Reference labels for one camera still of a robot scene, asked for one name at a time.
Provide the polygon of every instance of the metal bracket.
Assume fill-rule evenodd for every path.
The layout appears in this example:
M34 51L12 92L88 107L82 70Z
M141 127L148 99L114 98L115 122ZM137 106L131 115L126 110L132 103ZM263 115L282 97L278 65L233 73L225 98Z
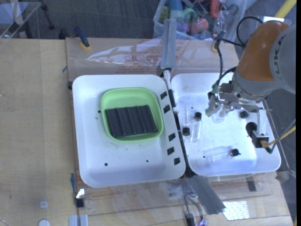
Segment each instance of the metal bracket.
M266 135L267 129L267 112L266 110L259 110L257 113L257 131L259 136Z
M85 206L85 189L82 188L79 190L75 197L75 207L83 208Z
M214 94L210 95L208 108L205 109L205 113L207 116L211 116L214 113L217 113L221 108L221 104L216 103L216 97Z
M69 216L69 226L88 226L88 215L81 216L72 215Z
M175 18L164 20L161 69L175 67L176 30Z

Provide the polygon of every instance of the glass vial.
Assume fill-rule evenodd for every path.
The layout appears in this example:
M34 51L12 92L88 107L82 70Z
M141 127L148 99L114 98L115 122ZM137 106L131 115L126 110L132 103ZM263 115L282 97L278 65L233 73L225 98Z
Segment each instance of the glass vial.
M192 132L190 137L191 142L199 141L201 135L201 127L202 127L202 113L196 112L192 119Z
M183 136L189 136L190 135L190 111L188 105L185 105L184 111L183 111L183 116L184 116L184 125L182 129L182 134Z
M232 149L230 146L219 146L204 151L205 158L209 163L225 161L240 155L238 149Z
M213 123L221 123L224 121L224 118L220 116L219 112L216 112L211 115Z

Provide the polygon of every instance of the gray carpet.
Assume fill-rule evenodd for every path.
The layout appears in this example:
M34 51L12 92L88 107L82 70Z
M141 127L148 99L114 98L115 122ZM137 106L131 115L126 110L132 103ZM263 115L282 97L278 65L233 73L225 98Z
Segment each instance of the gray carpet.
M41 39L58 39L62 28L74 36L78 25L88 37L103 38L152 38L153 17L160 0L44 0L50 18L55 25L48 29L48 22L39 9L39 33ZM286 0L258 0L245 13L246 16L274 16ZM296 23L296 6L287 14L287 19ZM242 50L237 48L239 57ZM296 116L296 96L283 90L274 91L267 99L272 116L280 134ZM285 157L278 171L283 191L292 215L296 215L296 179L288 168L296 171L296 134L282 140Z

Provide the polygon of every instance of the clear plastic sheet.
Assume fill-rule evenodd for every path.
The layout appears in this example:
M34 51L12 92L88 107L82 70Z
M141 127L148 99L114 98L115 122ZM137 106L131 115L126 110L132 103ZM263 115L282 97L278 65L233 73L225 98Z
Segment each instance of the clear plastic sheet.
M275 179L276 175L269 172L209 178L209 183L223 199L226 206L223 214L227 220L289 215L286 205L279 202L282 192L277 191L280 182Z
M79 38L66 38L69 81L84 74L156 74L160 75L161 39L88 38L92 48L85 51ZM212 52L213 41L177 40L176 66L178 73L219 72L217 53ZM224 69L238 64L232 45L222 43Z

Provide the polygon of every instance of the yellow pole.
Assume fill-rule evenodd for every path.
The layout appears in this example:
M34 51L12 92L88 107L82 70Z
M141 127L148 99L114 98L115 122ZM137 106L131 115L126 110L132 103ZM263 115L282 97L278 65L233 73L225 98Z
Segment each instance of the yellow pole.
M291 134L294 130L296 130L296 126L293 126L292 128L290 128L281 138L280 140L282 140L283 138L285 138L286 136L288 136L289 134ZM261 145L263 147L269 147L270 145L273 145L275 143L275 141L277 141L277 139L271 141L271 142L267 142L267 141L260 141Z
M297 0L286 0L274 17L284 18L292 9L292 7L296 4L296 2Z

